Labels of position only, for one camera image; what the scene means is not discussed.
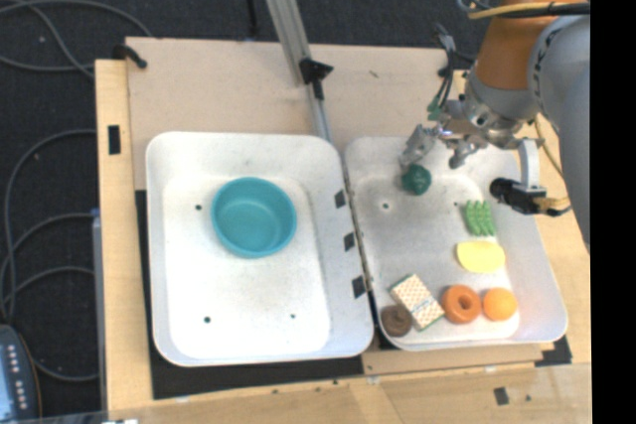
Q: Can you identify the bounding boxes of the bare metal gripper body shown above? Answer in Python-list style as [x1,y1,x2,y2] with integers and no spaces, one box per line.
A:
[436,97,524,151]

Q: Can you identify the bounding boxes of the green broccoli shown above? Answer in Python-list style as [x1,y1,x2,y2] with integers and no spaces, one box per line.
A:
[400,163,432,198]

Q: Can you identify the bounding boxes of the green pea pods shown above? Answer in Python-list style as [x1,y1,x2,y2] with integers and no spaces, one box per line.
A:
[464,200,498,237]

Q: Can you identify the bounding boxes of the white plastic tray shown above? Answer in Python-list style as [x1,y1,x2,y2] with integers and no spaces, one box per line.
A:
[343,136,569,353]
[145,131,375,367]

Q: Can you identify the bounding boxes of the yellow crisp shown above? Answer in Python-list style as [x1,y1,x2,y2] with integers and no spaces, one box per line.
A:
[455,240,507,274]

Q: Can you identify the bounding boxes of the orange doughnut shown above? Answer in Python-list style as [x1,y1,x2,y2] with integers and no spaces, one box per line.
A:
[440,284,483,326]

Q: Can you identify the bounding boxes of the orange fruit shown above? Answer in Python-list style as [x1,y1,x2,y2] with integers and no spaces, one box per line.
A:
[481,287,519,322]

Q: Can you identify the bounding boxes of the white patterned carton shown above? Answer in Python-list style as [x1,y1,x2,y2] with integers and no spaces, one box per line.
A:
[389,273,446,332]

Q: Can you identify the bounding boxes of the brown doughnut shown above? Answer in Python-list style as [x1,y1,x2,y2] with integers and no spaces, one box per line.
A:
[381,305,413,338]

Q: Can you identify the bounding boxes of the teal bowl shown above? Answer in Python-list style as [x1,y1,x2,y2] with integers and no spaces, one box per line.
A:
[210,177,298,259]

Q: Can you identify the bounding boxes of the brown cardboard board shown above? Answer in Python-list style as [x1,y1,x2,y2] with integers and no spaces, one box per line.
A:
[123,37,557,376]

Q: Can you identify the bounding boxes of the black cylinder on white bracket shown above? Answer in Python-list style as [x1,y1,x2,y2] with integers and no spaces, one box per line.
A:
[489,138,549,215]

